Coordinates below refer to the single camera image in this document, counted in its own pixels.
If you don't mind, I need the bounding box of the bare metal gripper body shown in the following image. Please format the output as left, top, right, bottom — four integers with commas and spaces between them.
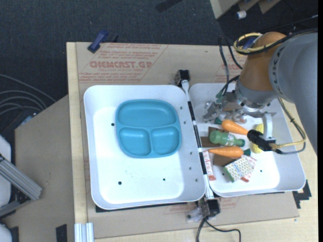
219, 91, 267, 114

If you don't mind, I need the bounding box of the thin black and white rod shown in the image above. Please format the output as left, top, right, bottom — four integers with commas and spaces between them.
181, 80, 215, 200

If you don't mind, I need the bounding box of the orange carrot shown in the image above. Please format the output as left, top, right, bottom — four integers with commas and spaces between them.
208, 146, 252, 159
214, 118, 249, 136

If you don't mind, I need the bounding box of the green bottle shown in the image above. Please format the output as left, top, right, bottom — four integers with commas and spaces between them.
208, 130, 246, 147

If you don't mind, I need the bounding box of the brown flat slab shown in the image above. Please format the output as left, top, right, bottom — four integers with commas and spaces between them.
200, 127, 226, 147

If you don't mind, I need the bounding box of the yellow corn cob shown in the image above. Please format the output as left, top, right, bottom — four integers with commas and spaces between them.
251, 124, 264, 154

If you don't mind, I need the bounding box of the red and white packet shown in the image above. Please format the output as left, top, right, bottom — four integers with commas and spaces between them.
202, 150, 217, 182

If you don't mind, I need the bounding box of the white carton with orange print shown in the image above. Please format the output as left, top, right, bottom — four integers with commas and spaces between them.
222, 154, 258, 184

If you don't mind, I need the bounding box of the blue divided plate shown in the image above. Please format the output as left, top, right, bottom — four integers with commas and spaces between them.
115, 99, 181, 159

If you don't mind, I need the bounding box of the white plastic tray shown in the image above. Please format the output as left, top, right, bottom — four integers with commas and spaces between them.
83, 84, 206, 210
188, 82, 307, 198

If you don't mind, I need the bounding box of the brown cardboard board red print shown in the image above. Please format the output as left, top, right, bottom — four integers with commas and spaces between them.
75, 42, 300, 239

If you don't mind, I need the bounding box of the black cylinder on white bracket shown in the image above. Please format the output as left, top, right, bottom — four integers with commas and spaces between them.
246, 111, 277, 152

